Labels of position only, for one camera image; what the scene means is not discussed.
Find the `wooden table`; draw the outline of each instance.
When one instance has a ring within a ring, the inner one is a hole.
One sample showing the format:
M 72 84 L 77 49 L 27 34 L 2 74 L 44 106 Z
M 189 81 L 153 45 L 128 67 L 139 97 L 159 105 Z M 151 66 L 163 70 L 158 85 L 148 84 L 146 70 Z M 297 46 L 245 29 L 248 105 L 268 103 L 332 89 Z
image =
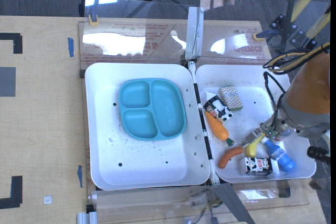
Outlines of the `wooden table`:
M 15 96 L 0 97 L 0 199 L 11 197 L 13 176 L 23 180 L 22 203 L 0 209 L 0 223 L 75 223 L 76 214 L 86 211 L 89 171 L 78 30 L 82 21 L 0 16 L 0 33 L 23 37 L 22 54 L 13 53 L 12 40 L 0 40 L 0 67 L 15 68 L 16 75 Z M 316 192 L 309 187 L 302 191 L 305 205 L 250 210 L 250 214 L 256 223 L 325 223 Z M 231 213 L 218 218 L 220 223 L 237 221 Z

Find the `brown object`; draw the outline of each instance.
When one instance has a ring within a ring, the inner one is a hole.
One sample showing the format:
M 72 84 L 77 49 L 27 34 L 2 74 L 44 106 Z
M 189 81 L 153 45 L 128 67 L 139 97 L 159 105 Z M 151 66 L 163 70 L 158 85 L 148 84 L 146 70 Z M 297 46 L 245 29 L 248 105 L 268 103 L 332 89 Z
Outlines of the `brown object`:
M 220 140 L 227 140 L 229 137 L 229 132 L 227 129 L 217 120 L 214 116 L 212 116 L 209 112 L 205 111 L 206 119 L 208 120 L 208 123 L 210 124 L 210 127 L 214 134 L 218 137 Z
M 228 161 L 235 155 L 241 154 L 244 152 L 243 147 L 241 146 L 236 146 L 233 148 L 230 148 L 229 150 L 227 150 L 223 156 L 220 158 L 220 160 L 218 161 L 218 167 L 223 169 L 226 167 L 226 164 L 228 163 Z
M 329 70 L 330 53 L 321 53 L 305 63 L 286 93 L 287 103 L 305 113 L 330 113 Z

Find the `blue bottle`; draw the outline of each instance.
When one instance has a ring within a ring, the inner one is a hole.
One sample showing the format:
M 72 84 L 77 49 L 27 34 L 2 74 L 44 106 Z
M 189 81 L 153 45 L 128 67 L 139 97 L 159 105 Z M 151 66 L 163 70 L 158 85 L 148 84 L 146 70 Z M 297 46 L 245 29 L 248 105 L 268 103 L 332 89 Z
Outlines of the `blue bottle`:
M 261 142 L 267 147 L 269 157 L 278 162 L 281 170 L 288 172 L 295 167 L 295 162 L 280 146 L 273 144 L 267 137 L 263 137 Z

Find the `grey square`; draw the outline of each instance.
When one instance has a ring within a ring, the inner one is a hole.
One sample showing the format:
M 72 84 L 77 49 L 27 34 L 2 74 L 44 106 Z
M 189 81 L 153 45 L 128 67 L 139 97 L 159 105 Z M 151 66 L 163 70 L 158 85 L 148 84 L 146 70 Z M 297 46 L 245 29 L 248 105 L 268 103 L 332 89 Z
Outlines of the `grey square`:
M 0 97 L 15 96 L 15 67 L 0 67 Z

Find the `blue plate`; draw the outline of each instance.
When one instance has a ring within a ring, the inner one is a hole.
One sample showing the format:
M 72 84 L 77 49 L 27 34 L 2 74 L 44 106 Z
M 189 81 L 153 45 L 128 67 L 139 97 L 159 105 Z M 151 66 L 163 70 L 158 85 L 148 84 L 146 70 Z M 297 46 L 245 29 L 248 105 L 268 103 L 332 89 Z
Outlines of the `blue plate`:
M 166 79 L 134 79 L 119 91 L 119 109 L 125 131 L 139 140 L 179 136 L 186 126 L 182 96 Z

